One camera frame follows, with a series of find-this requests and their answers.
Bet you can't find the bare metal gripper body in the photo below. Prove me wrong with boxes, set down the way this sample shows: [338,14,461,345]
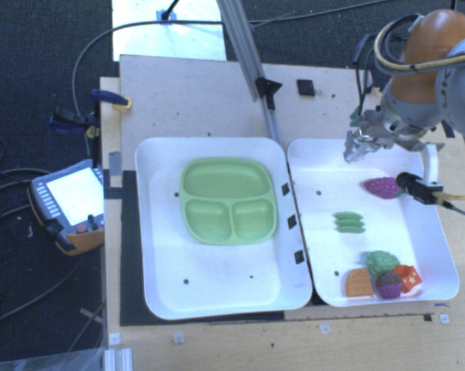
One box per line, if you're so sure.
[355,108,430,151]

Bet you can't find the purple grapes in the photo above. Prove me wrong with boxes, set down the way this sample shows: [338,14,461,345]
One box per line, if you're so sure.
[362,176,402,200]

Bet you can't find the green pea pods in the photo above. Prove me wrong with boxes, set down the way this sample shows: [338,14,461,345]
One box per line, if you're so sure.
[333,211,366,235]

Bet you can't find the white plastic tray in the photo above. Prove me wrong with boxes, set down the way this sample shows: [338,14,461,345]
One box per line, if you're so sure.
[134,136,314,321]
[287,137,461,308]

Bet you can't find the green broccoli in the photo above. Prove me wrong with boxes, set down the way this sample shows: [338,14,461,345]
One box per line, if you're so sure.
[365,250,401,278]

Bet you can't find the green divided plate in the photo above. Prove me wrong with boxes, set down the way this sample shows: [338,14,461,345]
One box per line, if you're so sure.
[180,157,279,246]

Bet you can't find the orange waffle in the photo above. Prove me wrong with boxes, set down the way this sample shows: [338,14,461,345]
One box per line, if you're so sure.
[344,267,375,298]

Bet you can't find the red box with white star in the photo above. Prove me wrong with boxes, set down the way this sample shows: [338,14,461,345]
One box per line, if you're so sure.
[393,264,424,297]

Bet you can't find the purple cupcake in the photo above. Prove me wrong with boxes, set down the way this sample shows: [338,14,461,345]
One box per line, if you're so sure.
[375,271,404,300]

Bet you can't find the pale flat board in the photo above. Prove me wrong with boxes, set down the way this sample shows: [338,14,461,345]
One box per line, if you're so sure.
[118,54,463,322]

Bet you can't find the black cylinder on white bracket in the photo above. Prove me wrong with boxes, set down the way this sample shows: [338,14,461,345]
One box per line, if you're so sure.
[395,141,446,206]

